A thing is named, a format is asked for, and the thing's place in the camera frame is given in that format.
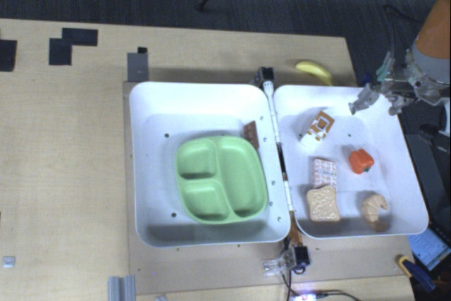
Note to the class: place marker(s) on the brown chocolate bar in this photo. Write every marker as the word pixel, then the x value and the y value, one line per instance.
pixel 252 134

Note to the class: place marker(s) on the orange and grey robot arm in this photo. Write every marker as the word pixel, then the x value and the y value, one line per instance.
pixel 435 31

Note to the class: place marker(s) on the black cylinder on white bracket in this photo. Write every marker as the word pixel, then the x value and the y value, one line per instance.
pixel 430 131

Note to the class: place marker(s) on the yellow banana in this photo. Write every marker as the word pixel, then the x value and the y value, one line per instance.
pixel 315 69

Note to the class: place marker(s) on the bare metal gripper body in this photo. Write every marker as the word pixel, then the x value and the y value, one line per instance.
pixel 419 90

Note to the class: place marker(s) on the tan croissant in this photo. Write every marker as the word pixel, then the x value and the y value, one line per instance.
pixel 373 208

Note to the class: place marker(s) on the white carton with brown print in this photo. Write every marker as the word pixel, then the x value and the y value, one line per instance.
pixel 317 130

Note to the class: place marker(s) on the orange bell pepper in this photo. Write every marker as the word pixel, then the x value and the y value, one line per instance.
pixel 361 161

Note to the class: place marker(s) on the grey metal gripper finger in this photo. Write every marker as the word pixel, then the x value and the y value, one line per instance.
pixel 363 99
pixel 397 105

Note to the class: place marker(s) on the pink and white wafer packet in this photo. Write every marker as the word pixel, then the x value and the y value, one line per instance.
pixel 324 172

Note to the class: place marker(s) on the white plastic tray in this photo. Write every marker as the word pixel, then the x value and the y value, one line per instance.
pixel 155 165
pixel 391 137

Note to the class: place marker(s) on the tan bread slice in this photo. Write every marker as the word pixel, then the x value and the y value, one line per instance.
pixel 322 205

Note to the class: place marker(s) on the green divided plate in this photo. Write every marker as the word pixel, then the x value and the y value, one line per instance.
pixel 239 172

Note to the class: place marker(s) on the thin black and white rod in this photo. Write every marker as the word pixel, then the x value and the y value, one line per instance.
pixel 274 116

